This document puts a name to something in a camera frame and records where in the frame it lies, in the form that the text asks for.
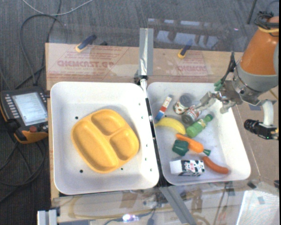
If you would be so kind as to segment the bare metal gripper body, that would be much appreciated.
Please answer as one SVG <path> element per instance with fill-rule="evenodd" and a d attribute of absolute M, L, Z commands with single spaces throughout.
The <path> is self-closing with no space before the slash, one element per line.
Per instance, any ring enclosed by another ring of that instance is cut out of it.
<path fill-rule="evenodd" d="M 263 93 L 261 86 L 255 82 L 245 82 L 241 79 L 218 81 L 218 99 L 225 105 L 233 106 L 247 102 L 251 105 L 261 105 L 259 96 Z"/>

